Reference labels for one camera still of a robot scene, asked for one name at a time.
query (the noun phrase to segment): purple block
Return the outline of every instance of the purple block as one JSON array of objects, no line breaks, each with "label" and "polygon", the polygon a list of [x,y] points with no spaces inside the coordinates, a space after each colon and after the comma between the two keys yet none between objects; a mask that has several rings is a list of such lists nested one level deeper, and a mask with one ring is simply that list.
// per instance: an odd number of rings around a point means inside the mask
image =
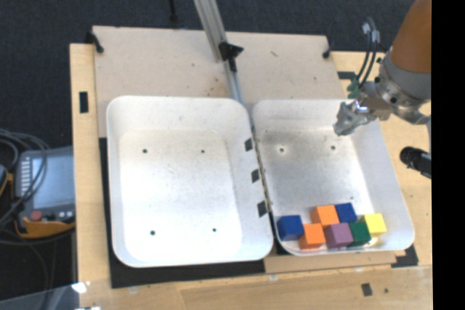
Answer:
[{"label": "purple block", "polygon": [[354,242],[354,237],[347,222],[329,225],[324,232],[328,249],[347,247]]}]

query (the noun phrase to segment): blue block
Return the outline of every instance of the blue block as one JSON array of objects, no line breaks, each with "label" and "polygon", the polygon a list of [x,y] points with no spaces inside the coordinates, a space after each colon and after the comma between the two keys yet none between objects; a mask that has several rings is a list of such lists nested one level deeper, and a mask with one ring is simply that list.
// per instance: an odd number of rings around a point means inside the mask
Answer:
[{"label": "blue block", "polygon": [[351,203],[336,204],[335,207],[340,222],[350,223],[357,221],[357,215]]},{"label": "blue block", "polygon": [[304,226],[299,215],[283,216],[276,225],[282,241],[298,240],[304,234]]}]

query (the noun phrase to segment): white tray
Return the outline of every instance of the white tray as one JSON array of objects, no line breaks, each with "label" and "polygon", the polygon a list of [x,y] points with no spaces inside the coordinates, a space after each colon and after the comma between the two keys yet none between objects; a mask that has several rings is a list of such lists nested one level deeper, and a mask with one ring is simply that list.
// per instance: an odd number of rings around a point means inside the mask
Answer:
[{"label": "white tray", "polygon": [[113,249],[123,263],[212,264],[270,252],[243,106],[220,98],[118,97],[108,106],[107,135]]},{"label": "white tray", "polygon": [[[275,222],[298,214],[310,223],[318,205],[350,202],[359,216],[382,213],[387,232],[351,251],[404,250],[414,229],[377,121],[337,136],[332,124],[340,99],[271,99],[253,111],[258,150]],[[293,255],[343,253],[301,251],[297,241],[280,241]]]}]

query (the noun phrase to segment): black mat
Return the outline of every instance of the black mat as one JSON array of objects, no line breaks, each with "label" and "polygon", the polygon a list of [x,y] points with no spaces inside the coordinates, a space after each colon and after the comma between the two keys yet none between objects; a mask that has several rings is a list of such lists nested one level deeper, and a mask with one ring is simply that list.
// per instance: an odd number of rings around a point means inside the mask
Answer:
[{"label": "black mat", "polygon": [[234,262],[228,264],[171,266],[142,269],[135,269],[119,261],[113,251],[113,245],[111,242],[110,205],[108,197],[107,140],[100,139],[99,145],[100,160],[102,164],[102,185],[105,202],[105,223],[108,237],[110,276],[111,286],[113,288],[264,273],[263,260]]}]

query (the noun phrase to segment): yellow block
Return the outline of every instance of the yellow block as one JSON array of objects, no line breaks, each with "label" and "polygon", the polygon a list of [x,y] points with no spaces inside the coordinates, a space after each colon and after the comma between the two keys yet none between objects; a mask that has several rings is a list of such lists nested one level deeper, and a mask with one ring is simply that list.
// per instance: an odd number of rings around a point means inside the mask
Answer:
[{"label": "yellow block", "polygon": [[371,237],[378,237],[387,231],[383,215],[380,213],[370,213],[363,215],[360,220],[366,222]]}]

